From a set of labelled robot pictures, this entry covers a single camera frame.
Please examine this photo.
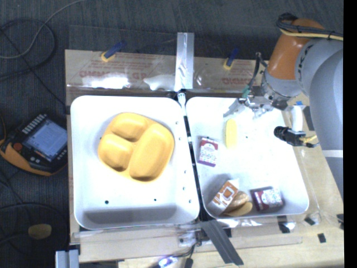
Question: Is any orange and white carton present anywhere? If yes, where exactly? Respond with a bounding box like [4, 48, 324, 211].
[206, 178, 241, 216]

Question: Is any tan round biscuit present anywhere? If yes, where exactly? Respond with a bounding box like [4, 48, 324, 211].
[223, 201, 254, 217]

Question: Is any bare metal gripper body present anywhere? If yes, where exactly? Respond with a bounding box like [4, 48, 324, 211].
[244, 90, 290, 113]

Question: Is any dull yellow oval object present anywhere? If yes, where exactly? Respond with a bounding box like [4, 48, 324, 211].
[27, 223, 53, 240]

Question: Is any yellow divided plate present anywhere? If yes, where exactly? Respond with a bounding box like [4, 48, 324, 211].
[97, 112, 176, 183]

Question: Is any white plastic tray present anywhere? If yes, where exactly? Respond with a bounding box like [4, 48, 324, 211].
[69, 94, 201, 231]
[185, 95, 311, 221]

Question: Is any tan round bread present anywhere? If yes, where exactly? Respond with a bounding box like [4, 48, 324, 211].
[228, 190, 250, 209]

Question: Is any brown cardboard board, red print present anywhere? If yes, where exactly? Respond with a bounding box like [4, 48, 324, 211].
[64, 49, 321, 262]

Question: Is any black cylinder on white bracket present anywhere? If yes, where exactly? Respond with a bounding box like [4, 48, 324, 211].
[273, 104, 308, 147]

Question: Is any red and white carton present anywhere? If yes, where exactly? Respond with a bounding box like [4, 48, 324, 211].
[197, 136, 220, 168]
[249, 186, 284, 213]

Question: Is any thin black and white rod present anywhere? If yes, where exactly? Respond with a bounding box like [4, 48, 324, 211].
[177, 92, 208, 221]

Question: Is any yellow banana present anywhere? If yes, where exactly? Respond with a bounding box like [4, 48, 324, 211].
[225, 118, 239, 150]

